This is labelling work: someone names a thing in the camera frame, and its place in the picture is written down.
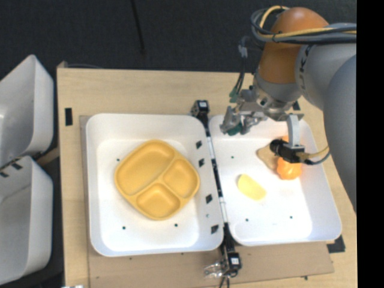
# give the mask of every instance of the dark background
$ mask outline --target dark background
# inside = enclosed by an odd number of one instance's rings
[[[62,61],[102,68],[238,72],[237,45],[251,35],[251,14],[275,4],[310,8],[329,23],[357,22],[357,0],[0,0],[0,80],[29,54],[54,79]],[[259,58],[260,52],[250,53],[247,72]],[[2,288],[61,286],[58,167],[56,160],[44,168],[56,191],[51,260],[41,272]]]

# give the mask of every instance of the white tray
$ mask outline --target white tray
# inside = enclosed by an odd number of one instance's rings
[[[0,285],[43,269],[52,244],[53,183],[23,157],[0,176]]]
[[[130,256],[208,251],[221,244],[223,220],[200,121],[186,115],[99,114],[89,118],[82,135],[89,236],[96,251],[104,256]],[[196,168],[201,180],[197,194],[176,215],[163,221],[139,213],[121,196],[113,181],[119,160],[151,139],[176,148]],[[197,149],[198,141],[202,145]]]
[[[339,237],[341,221],[322,165],[303,165],[302,175],[284,181],[266,167],[256,151],[273,139],[287,135],[287,124],[271,119],[251,128],[246,135],[224,135],[223,116],[214,116],[209,129],[225,199],[230,232],[242,245],[330,241]],[[306,152],[317,152],[311,130],[299,122]],[[257,202],[237,188],[237,178],[248,174],[267,192]]]

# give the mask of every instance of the orange object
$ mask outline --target orange object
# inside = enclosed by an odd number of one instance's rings
[[[143,215],[165,220],[192,199],[200,187],[200,177],[175,148],[161,140],[149,140],[119,164],[115,184]]]
[[[279,14],[271,32],[288,33],[328,25],[316,12],[303,7],[293,7]],[[294,83],[295,62],[300,47],[298,44],[266,43],[258,68],[261,78],[271,83]]]
[[[301,175],[301,167],[301,163],[289,163],[283,158],[279,157],[277,160],[276,171],[281,179],[292,180]]]

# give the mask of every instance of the white bin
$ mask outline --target white bin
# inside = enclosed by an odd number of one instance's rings
[[[53,182],[31,158],[53,138],[53,80],[34,55],[0,81],[0,284],[51,254]]]
[[[203,125],[179,115],[98,114],[83,131],[88,178],[90,239],[104,256],[208,251],[223,240],[223,219]],[[119,193],[113,175],[142,143],[172,145],[197,170],[200,188],[173,217],[156,221],[134,209]]]
[[[93,247],[104,256],[204,251],[223,241],[227,217],[231,235],[241,245],[331,241],[341,221],[322,165],[304,166],[302,176],[283,181],[256,156],[256,150],[287,134],[287,124],[268,120],[241,136],[223,135],[223,116],[209,124],[213,149],[205,130],[192,116],[105,113],[82,127],[83,161],[88,187],[89,231]],[[300,122],[302,143],[316,152],[308,125]],[[113,174],[119,160],[147,140],[171,144],[197,169],[201,186],[180,213],[154,221],[135,210],[116,189]],[[196,142],[203,143],[196,149]],[[211,157],[215,156],[223,192],[222,214]],[[205,165],[199,167],[199,160]],[[248,174],[267,190],[262,202],[243,195],[237,178]],[[207,204],[207,195],[212,202]],[[212,227],[218,225],[216,233]]]
[[[29,156],[0,176],[0,285],[44,268],[52,244],[50,177]]]

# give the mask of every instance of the wooden table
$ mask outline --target wooden table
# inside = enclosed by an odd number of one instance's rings
[[[222,115],[236,73],[95,70],[58,67],[65,285],[99,288],[217,287],[203,267],[220,258],[204,253],[108,258],[89,244],[80,144],[80,116],[96,113],[187,114],[195,100],[208,100],[210,115]],[[244,86],[252,83],[246,75]],[[318,147],[326,145],[322,112],[300,99]],[[343,224],[344,253],[328,253],[325,242],[236,247],[243,268],[231,287],[357,287],[356,215],[328,159],[324,164]]]

